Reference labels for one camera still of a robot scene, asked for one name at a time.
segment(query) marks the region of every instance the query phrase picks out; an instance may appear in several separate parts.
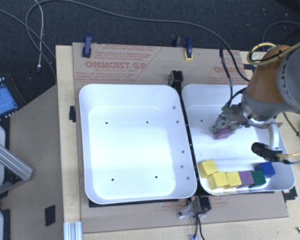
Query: purple block in gripper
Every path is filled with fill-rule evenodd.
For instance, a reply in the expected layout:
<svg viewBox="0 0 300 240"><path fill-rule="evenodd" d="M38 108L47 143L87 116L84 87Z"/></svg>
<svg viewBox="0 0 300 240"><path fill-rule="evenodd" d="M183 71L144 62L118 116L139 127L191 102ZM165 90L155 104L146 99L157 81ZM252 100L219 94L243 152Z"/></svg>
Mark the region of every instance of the purple block in gripper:
<svg viewBox="0 0 300 240"><path fill-rule="evenodd" d="M231 128L228 126L227 128L224 128L222 130L217 131L214 133L214 138L216 140L226 139L232 134Z"/></svg>
<svg viewBox="0 0 300 240"><path fill-rule="evenodd" d="M250 170L239 171L239 176L240 176L242 185L238 188L249 187L250 185L255 183Z"/></svg>

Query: yellow block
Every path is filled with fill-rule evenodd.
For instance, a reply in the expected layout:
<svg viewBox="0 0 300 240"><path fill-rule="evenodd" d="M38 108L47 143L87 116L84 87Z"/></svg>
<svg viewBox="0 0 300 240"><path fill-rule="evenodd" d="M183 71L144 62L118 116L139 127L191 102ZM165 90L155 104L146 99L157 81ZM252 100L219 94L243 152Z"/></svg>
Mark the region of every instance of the yellow block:
<svg viewBox="0 0 300 240"><path fill-rule="evenodd" d="M200 177L203 179L211 174L217 173L218 168L213 159L203 161L198 166Z"/></svg>
<svg viewBox="0 0 300 240"><path fill-rule="evenodd" d="M211 190L226 188L229 185L227 175L224 171L209 175L208 182Z"/></svg>
<svg viewBox="0 0 300 240"><path fill-rule="evenodd" d="M229 182L229 186L227 188L237 188L242 185L239 172L237 171L226 172L225 175Z"/></svg>

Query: purple block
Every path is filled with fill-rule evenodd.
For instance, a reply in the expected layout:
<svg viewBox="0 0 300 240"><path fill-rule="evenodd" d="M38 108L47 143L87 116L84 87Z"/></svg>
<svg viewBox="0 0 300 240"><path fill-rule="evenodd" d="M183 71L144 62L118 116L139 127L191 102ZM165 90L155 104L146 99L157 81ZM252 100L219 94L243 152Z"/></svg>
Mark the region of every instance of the purple block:
<svg viewBox="0 0 300 240"><path fill-rule="evenodd" d="M255 184L254 178L252 177L250 170L239 171L239 176L240 176L242 185L239 186L238 189L249 187L249 186Z"/></svg>
<svg viewBox="0 0 300 240"><path fill-rule="evenodd" d="M275 169L271 162L261 162L254 166L255 170L261 170L264 174L264 177L270 178L272 175L275 175Z"/></svg>
<svg viewBox="0 0 300 240"><path fill-rule="evenodd" d="M224 128L222 130L217 131L214 133L214 138L216 140L226 139L232 134L231 128L228 126L227 128Z"/></svg>

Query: blue block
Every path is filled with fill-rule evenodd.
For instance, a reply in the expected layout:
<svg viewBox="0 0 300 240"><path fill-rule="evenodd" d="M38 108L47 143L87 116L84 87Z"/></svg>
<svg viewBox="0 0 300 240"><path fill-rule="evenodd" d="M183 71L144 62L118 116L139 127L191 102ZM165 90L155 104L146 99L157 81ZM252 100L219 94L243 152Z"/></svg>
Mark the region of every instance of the blue block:
<svg viewBox="0 0 300 240"><path fill-rule="evenodd" d="M270 178L271 176L275 175L275 169L271 162L261 162L254 166L255 170L261 170L264 174L265 178Z"/></svg>

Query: white cable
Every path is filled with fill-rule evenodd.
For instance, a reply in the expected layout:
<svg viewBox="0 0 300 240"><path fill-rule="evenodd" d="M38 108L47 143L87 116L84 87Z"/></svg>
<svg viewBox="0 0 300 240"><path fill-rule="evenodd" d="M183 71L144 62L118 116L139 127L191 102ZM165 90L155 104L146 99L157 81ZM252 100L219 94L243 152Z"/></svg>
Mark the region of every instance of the white cable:
<svg viewBox="0 0 300 240"><path fill-rule="evenodd" d="M41 5L39 4L38 6L39 6L40 11L41 11L41 32L40 32L39 49L40 49L40 51L42 52L42 42L41 42L41 40L42 40L43 35L44 35L44 12L43 12L43 10L42 10ZM41 69L41 52L40 52L40 54L39 54L39 62L38 62L38 65L37 65L38 70Z"/></svg>

